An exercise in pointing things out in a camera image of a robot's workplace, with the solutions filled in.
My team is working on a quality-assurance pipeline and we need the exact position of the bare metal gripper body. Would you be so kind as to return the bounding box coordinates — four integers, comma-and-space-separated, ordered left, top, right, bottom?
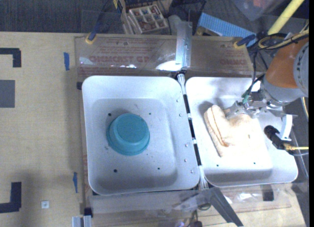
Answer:
241, 91, 283, 119

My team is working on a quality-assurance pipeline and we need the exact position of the beige cloth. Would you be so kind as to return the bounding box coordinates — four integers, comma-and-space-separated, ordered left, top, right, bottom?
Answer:
203, 104, 269, 158

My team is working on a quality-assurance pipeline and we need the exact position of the white plastic tray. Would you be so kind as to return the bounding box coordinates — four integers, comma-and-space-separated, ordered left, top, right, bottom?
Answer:
184, 76, 299, 188
81, 75, 201, 196

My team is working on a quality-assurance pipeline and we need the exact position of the teal bowl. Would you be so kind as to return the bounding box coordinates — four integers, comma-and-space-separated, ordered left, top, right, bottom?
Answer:
105, 113, 151, 156

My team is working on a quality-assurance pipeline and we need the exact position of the brown cardboard board red print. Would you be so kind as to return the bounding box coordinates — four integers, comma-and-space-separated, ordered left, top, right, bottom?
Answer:
73, 34, 293, 218

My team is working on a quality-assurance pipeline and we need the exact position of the black cylinder on white bracket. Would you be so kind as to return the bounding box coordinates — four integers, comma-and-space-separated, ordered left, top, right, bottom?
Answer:
263, 114, 294, 150

